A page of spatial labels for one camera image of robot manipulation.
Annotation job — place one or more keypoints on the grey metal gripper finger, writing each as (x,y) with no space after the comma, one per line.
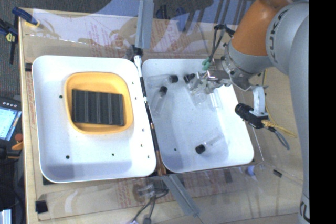
(202,75)
(197,86)

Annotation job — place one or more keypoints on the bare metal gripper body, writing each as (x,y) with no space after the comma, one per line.
(236,76)

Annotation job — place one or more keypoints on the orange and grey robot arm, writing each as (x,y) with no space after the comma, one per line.
(288,42)

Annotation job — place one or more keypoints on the clear plastic bottle black cap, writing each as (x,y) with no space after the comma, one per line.
(207,144)
(160,80)
(189,78)
(159,102)

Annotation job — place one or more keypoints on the white plastic tray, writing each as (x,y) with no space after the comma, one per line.
(86,160)
(183,128)

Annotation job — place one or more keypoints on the thin black and white rod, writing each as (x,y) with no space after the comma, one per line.
(147,105)

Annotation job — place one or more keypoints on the orange bowl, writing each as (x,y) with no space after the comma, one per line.
(97,80)

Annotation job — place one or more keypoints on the black ribbed rack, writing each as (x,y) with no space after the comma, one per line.
(97,107)

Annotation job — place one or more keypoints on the brown cardboard board red print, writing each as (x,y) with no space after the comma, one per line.
(78,191)

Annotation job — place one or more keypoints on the black cylinder on white bracket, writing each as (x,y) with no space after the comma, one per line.
(249,112)

